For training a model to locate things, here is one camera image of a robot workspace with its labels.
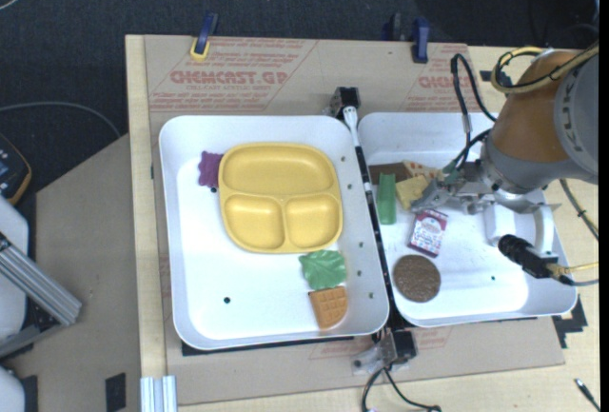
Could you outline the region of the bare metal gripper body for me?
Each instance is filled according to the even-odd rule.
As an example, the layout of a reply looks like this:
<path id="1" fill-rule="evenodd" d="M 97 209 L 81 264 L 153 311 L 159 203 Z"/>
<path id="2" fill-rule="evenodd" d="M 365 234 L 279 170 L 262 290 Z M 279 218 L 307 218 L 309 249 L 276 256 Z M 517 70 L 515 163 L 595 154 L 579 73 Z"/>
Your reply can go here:
<path id="1" fill-rule="evenodd" d="M 510 181 L 490 161 L 465 162 L 445 176 L 451 197 L 457 199 L 470 214 L 492 205 L 500 205 L 519 213 L 532 213 L 545 204 L 538 189 Z"/>

